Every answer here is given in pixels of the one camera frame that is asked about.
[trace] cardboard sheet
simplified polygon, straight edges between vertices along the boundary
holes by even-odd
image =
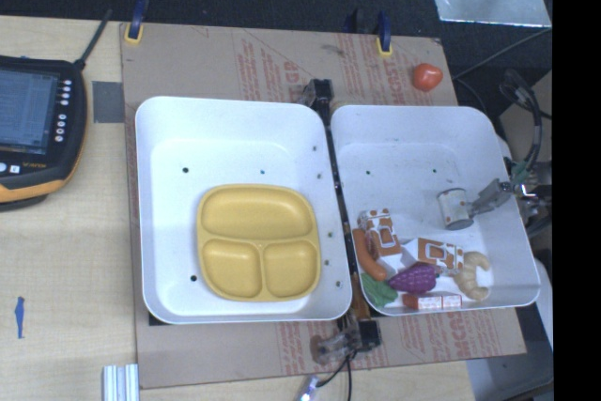
[[[375,36],[197,25],[145,25],[137,45],[123,40],[121,60],[130,188],[135,325],[142,389],[331,372],[317,364],[311,340],[334,335],[335,322],[224,323],[172,326],[149,314],[142,297],[134,116],[159,95],[297,101],[313,78],[331,79],[333,108],[344,103],[456,105],[446,59],[435,39],[393,37],[378,54]],[[440,67],[429,93],[411,85],[413,68]],[[379,317],[383,343],[354,369],[521,354],[514,309]]]

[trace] table surface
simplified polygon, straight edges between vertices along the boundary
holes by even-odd
[[[0,54],[74,61],[98,21],[0,17]],[[87,59],[92,82],[122,82],[119,23]],[[40,204],[0,212],[0,398],[101,400],[105,365],[136,362],[123,123],[91,120],[72,180]],[[14,310],[24,298],[23,337]],[[141,400],[294,399],[304,377],[142,390]],[[317,392],[347,399],[347,374]],[[465,362],[352,372],[352,399],[473,399]]]

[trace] beige curved toy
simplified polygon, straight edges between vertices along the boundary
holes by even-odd
[[[459,290],[475,301],[481,301],[488,296],[488,287],[478,285],[476,281],[476,269],[478,267],[489,270],[490,261],[488,261],[488,258],[477,251],[464,253],[463,269],[453,276]]]

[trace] yellow plate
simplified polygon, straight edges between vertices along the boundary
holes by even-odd
[[[280,186],[229,184],[208,191],[196,214],[205,281],[234,301],[289,301],[319,281],[316,216],[300,193]]]

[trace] metal can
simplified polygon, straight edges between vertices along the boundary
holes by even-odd
[[[466,190],[459,187],[442,191],[437,196],[444,226],[452,231],[465,229],[473,224],[470,217]]]

